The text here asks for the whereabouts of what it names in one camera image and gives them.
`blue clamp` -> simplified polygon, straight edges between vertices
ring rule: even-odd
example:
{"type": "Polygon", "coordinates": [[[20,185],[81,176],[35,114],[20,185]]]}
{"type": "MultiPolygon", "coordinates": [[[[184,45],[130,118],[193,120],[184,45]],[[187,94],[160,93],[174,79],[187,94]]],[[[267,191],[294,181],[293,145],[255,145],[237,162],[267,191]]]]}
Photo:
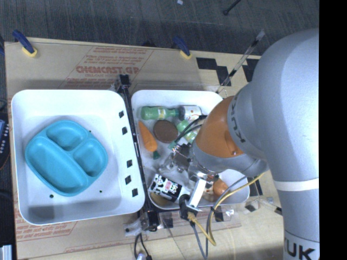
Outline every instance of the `blue clamp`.
{"type": "Polygon", "coordinates": [[[0,35],[0,55],[5,56],[5,40],[0,35]]]}
{"type": "Polygon", "coordinates": [[[185,41],[179,36],[175,36],[172,40],[173,40],[174,45],[176,45],[180,48],[180,50],[181,50],[180,54],[184,58],[189,60],[191,58],[191,53],[188,49],[188,46],[185,44],[185,41]]]}
{"type": "Polygon", "coordinates": [[[24,36],[21,32],[18,30],[13,30],[12,32],[13,37],[15,37],[16,40],[18,40],[22,45],[22,51],[27,54],[29,57],[35,57],[37,54],[37,50],[35,47],[31,45],[31,43],[28,41],[26,36],[24,36]]]}

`brown round lid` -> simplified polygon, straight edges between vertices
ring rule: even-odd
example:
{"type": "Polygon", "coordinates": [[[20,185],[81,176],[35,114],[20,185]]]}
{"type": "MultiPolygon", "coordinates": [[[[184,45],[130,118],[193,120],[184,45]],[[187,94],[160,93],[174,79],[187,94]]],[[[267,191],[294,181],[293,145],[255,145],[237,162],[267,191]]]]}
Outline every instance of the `brown round lid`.
{"type": "Polygon", "coordinates": [[[178,136],[176,126],[168,120],[158,120],[153,128],[154,136],[158,141],[170,144],[178,136]]]}

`black cable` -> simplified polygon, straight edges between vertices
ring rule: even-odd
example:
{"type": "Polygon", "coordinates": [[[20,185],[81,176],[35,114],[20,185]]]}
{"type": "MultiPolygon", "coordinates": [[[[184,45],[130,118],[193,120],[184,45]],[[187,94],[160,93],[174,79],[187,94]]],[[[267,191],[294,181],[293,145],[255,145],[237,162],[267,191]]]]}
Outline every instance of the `black cable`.
{"type": "Polygon", "coordinates": [[[142,246],[143,246],[143,248],[145,249],[146,254],[147,254],[147,256],[148,256],[149,253],[148,253],[148,251],[146,250],[146,247],[145,247],[145,245],[144,245],[144,243],[143,243],[143,240],[142,240],[142,233],[140,233],[140,239],[141,239],[142,246]]]}
{"type": "Polygon", "coordinates": [[[198,128],[201,127],[201,126],[202,126],[202,124],[199,124],[199,125],[197,125],[197,126],[194,126],[194,127],[191,128],[191,129],[185,131],[185,133],[184,133],[184,135],[183,135],[182,137],[184,137],[185,135],[189,134],[191,131],[194,131],[195,129],[198,129],[198,128]]]}
{"type": "Polygon", "coordinates": [[[191,123],[188,124],[188,126],[180,133],[180,135],[174,140],[174,142],[178,142],[183,136],[185,136],[187,133],[187,130],[195,123],[197,123],[199,120],[205,119],[207,116],[206,115],[200,115],[198,119],[193,120],[191,123]]]}
{"type": "Polygon", "coordinates": [[[199,245],[199,248],[200,248],[200,252],[202,254],[202,257],[207,260],[207,254],[205,255],[204,253],[204,250],[202,249],[202,245],[201,245],[201,242],[200,242],[200,238],[199,238],[199,235],[196,231],[196,228],[195,228],[195,223],[190,223],[191,227],[193,228],[194,230],[194,234],[195,234],[195,237],[196,237],[196,240],[197,240],[197,244],[199,245]]]}
{"type": "Polygon", "coordinates": [[[143,243],[143,239],[142,239],[142,233],[140,233],[139,235],[136,236],[135,238],[135,245],[134,245],[134,256],[135,256],[135,259],[137,259],[138,257],[138,254],[136,253],[136,246],[137,246],[137,242],[138,242],[138,239],[140,238],[141,240],[141,244],[144,248],[144,250],[146,251],[146,254],[147,254],[147,257],[146,259],[152,259],[152,257],[150,256],[150,254],[148,253],[146,247],[145,247],[145,244],[143,243]]]}
{"type": "Polygon", "coordinates": [[[135,256],[135,259],[137,259],[137,257],[138,257],[138,254],[136,253],[136,245],[137,245],[137,241],[138,241],[138,239],[140,237],[140,234],[137,235],[136,238],[135,238],[135,245],[134,245],[134,256],[135,256]]]}

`yellow cable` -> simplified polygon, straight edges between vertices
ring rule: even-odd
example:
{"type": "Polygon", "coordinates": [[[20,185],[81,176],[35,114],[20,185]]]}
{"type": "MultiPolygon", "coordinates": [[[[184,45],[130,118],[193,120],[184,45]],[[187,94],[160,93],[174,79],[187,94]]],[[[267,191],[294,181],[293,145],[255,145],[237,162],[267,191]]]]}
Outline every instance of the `yellow cable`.
{"type": "Polygon", "coordinates": [[[211,239],[211,237],[207,234],[206,230],[202,227],[202,225],[199,223],[197,218],[192,212],[188,212],[188,219],[191,220],[193,223],[195,223],[201,230],[201,232],[205,235],[205,237],[211,242],[212,245],[216,246],[216,242],[211,239]]]}
{"type": "MultiPolygon", "coordinates": [[[[257,181],[259,178],[261,178],[263,175],[264,175],[264,173],[258,175],[258,176],[255,177],[252,181],[250,181],[250,182],[244,184],[243,186],[237,188],[236,190],[233,190],[233,191],[231,191],[231,192],[225,194],[225,195],[221,198],[221,200],[215,205],[215,208],[217,208],[224,200],[226,200],[228,197],[232,196],[234,193],[236,193],[236,192],[240,191],[241,189],[243,189],[243,188],[245,188],[245,187],[247,187],[247,186],[253,184],[254,182],[256,182],[256,181],[257,181]]],[[[209,223],[209,232],[208,232],[208,233],[209,233],[209,236],[211,237],[212,241],[215,242],[215,240],[214,240],[214,238],[213,238],[213,235],[212,235],[212,230],[211,230],[211,228],[212,228],[212,217],[213,217],[213,215],[214,215],[214,212],[212,212],[212,214],[211,214],[211,216],[210,216],[210,219],[208,220],[208,223],[209,223]]]]}
{"type": "MultiPolygon", "coordinates": [[[[240,191],[241,189],[253,184],[254,182],[256,182],[259,178],[261,178],[264,175],[264,173],[262,173],[261,175],[255,177],[252,181],[242,185],[241,187],[237,188],[236,190],[233,190],[227,194],[225,194],[221,200],[215,205],[215,208],[217,208],[224,200],[226,200],[228,197],[232,196],[234,193],[240,191]]],[[[202,233],[205,235],[205,237],[211,242],[212,245],[216,246],[216,241],[213,238],[212,235],[212,230],[211,230],[211,226],[212,226],[212,217],[214,215],[214,212],[212,212],[210,219],[208,220],[209,223],[209,233],[206,232],[206,230],[202,227],[202,225],[199,223],[199,221],[197,220],[197,218],[195,217],[195,215],[192,212],[188,212],[188,219],[191,220],[193,223],[195,223],[200,230],[202,231],[202,233]]]]}

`gray robot arm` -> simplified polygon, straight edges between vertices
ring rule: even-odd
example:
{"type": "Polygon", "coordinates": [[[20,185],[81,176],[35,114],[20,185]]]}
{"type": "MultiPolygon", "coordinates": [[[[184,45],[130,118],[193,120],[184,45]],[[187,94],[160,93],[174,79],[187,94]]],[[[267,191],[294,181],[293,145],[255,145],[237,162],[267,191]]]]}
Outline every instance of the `gray robot arm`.
{"type": "Polygon", "coordinates": [[[279,40],[228,109],[235,143],[271,170],[284,217],[285,260],[320,257],[318,57],[318,29],[279,40]]]}

